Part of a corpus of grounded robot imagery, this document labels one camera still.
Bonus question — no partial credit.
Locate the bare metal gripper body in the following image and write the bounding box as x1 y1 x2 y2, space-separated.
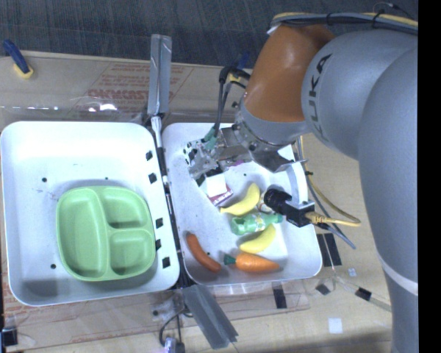
216 124 308 174

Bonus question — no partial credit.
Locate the white and red carton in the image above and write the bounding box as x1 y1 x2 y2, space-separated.
200 174 234 207

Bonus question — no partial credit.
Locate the white plastic tray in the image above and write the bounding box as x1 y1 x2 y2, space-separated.
0 120 181 307
160 122 323 287

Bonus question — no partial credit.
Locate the thin black and white rod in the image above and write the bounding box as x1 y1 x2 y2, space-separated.
150 115 187 290

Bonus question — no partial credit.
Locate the yellow banana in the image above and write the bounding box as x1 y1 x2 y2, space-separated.
239 223 277 254
219 182 261 217

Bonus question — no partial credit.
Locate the green plastic bottle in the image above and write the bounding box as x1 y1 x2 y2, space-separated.
230 211 284 236

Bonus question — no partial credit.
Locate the orange sausage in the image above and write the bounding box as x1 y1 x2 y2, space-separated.
185 232 222 274

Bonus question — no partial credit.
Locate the orange carrot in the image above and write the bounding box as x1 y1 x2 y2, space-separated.
223 252 281 274

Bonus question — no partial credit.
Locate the green divided plate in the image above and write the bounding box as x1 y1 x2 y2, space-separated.
55 186 157 282

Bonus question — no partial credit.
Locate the brown cardboard board red print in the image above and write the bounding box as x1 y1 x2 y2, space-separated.
0 49 312 349

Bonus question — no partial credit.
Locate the black cylinder on white bracket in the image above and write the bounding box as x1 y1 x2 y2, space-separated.
263 160 316 229

